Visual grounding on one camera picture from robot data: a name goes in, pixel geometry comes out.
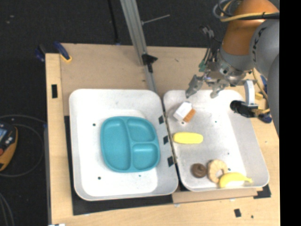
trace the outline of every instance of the wire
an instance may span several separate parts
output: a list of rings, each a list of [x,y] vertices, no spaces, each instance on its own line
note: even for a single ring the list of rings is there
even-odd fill
[[[32,119],[32,120],[39,121],[39,122],[42,122],[42,123],[44,123],[44,124],[47,124],[46,121],[40,120],[40,119],[38,119],[38,118],[36,118],[36,117],[29,116],[29,115],[10,114],[10,115],[3,115],[3,116],[0,116],[0,119],[2,119],[2,118],[7,118],[7,117],[23,117],[23,118]]]
[[[261,113],[262,114],[266,114],[266,113],[269,113],[270,112],[270,108],[266,109],[266,110],[263,110]]]
[[[13,212],[11,211],[11,208],[10,208],[8,202],[6,201],[5,197],[0,193],[0,203],[1,203],[2,210],[3,210],[3,212],[4,212],[4,217],[5,217],[6,225],[8,226],[8,222],[7,222],[7,218],[6,218],[5,209],[4,209],[4,206],[3,206],[3,203],[2,203],[2,202],[4,202],[5,206],[6,206],[7,209],[8,209],[8,213],[9,213],[9,217],[10,217],[10,219],[11,219],[12,226],[15,226],[15,221],[14,221]]]
[[[218,43],[222,43],[222,41],[220,41],[220,40],[217,40],[215,37],[213,38],[213,40],[215,40],[216,42],[218,42]]]
[[[214,32],[213,30],[207,25],[207,26],[200,26],[199,27],[202,32],[207,36],[208,38],[208,47],[206,50],[206,54],[202,61],[204,61],[204,65],[207,65],[208,61],[212,61],[215,52],[213,52],[213,40],[214,40]]]
[[[39,135],[39,133],[29,127],[29,126],[25,126],[25,125],[22,125],[22,124],[13,124],[14,126],[17,126],[17,127],[24,127],[24,128],[27,128],[27,129],[30,129],[31,131],[33,131],[38,137],[39,137],[39,140],[41,141],[41,145],[42,145],[42,153],[39,157],[39,160],[37,161],[37,163],[31,168],[29,169],[28,171],[25,171],[23,173],[19,173],[19,174],[4,174],[4,173],[0,173],[0,177],[5,177],[5,178],[16,178],[16,177],[20,177],[20,176],[24,176],[26,174],[29,174],[30,172],[32,172],[33,170],[35,170],[37,168],[37,166],[40,164],[40,162],[42,161],[43,159],[43,156],[44,156],[44,145],[43,145],[43,139],[42,137]]]
[[[28,119],[32,119],[32,120],[35,120],[35,121],[38,121],[38,122],[46,123],[43,120],[40,120],[40,119],[32,117],[32,116],[28,116],[28,115],[16,115],[16,114],[4,115],[4,116],[0,116],[0,119],[7,118],[7,117],[22,117],[22,118],[28,118]],[[39,138],[39,140],[41,142],[42,152],[41,152],[41,155],[40,155],[37,163],[31,169],[29,169],[28,171],[25,171],[23,173],[19,173],[19,174],[5,174],[5,173],[0,173],[0,177],[5,177],[5,178],[16,178],[16,177],[21,177],[21,176],[29,174],[30,172],[32,172],[33,170],[35,170],[37,168],[37,166],[40,164],[40,162],[42,161],[43,156],[44,156],[43,139],[42,139],[41,135],[34,128],[26,126],[26,125],[23,125],[23,124],[17,124],[17,123],[13,123],[12,125],[14,125],[16,127],[24,127],[24,128],[27,128],[27,129],[31,130],[32,132],[34,132],[38,136],[38,138]]]
[[[228,22],[228,21],[233,21],[233,20],[238,20],[238,19],[244,19],[244,20],[255,20],[255,19],[267,19],[267,18],[279,18],[279,13],[249,13],[249,14],[241,14],[241,15],[236,15],[236,16],[231,16],[227,18],[222,18],[221,22]]]
[[[233,20],[255,20],[255,19],[280,19],[280,12],[260,12],[260,13],[249,13],[234,16],[230,8],[235,3],[241,0],[219,0],[213,8],[213,15],[220,19],[221,22],[229,22]]]
[[[256,75],[256,73],[255,73],[255,69],[252,69],[252,73],[253,73],[253,76],[254,76],[254,78],[255,78],[255,80],[256,80],[256,84],[257,84],[257,86],[259,87],[260,91],[262,92],[264,98],[265,98],[266,100],[268,100],[268,95],[267,95],[267,93],[265,93],[264,89],[262,88],[261,84],[259,83],[258,77],[257,77],[257,75]]]
[[[5,225],[8,226],[8,219],[6,217],[6,212],[5,212],[3,202],[2,202],[2,198],[0,198],[0,205],[1,205],[1,209],[2,209],[2,214],[4,216]]]

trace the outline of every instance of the black carpet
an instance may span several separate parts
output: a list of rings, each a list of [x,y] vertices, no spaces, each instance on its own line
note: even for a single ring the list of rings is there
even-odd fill
[[[120,42],[130,45],[120,1],[111,1]],[[209,25],[216,38],[222,40],[227,24],[212,15],[217,1],[137,0],[143,21],[170,14],[143,26],[147,45],[206,47],[200,25]],[[270,1],[280,8],[280,0]],[[0,116],[21,114],[47,120],[45,65],[34,54],[39,44],[52,52],[55,40],[115,43],[107,0],[0,0],[0,18]],[[29,118],[14,119],[3,120],[30,126],[43,136],[43,123]],[[19,131],[15,156],[4,174],[30,169],[42,152],[39,137],[32,130],[20,127]],[[10,205],[16,226],[48,225],[44,159],[25,176],[0,176],[0,194]],[[5,226],[6,221],[12,225],[8,209],[0,205],[0,226]]]

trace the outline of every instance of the teal divided plate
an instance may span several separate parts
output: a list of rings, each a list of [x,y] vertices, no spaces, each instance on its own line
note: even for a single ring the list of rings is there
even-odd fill
[[[140,117],[106,119],[101,127],[100,143],[104,162],[113,171],[146,171],[160,160],[156,131],[148,120]]]

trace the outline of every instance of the banana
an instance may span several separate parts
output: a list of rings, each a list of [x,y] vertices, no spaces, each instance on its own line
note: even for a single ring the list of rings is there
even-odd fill
[[[229,182],[232,182],[232,181],[248,181],[248,182],[252,183],[251,178],[247,178],[246,176],[244,176],[243,174],[241,174],[239,172],[228,172],[221,176],[220,181],[219,181],[219,186],[225,187]]]

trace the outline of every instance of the black connector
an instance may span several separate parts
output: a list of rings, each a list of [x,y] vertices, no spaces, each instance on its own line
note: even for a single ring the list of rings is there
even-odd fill
[[[157,57],[148,54],[142,55],[143,64],[147,65],[147,68],[150,73],[153,73],[152,63],[154,63],[157,59],[158,59]]]
[[[252,112],[252,109],[258,109],[257,105],[247,105],[243,101],[233,100],[230,104],[231,110],[236,113],[241,114],[244,117],[256,117],[255,113]]]

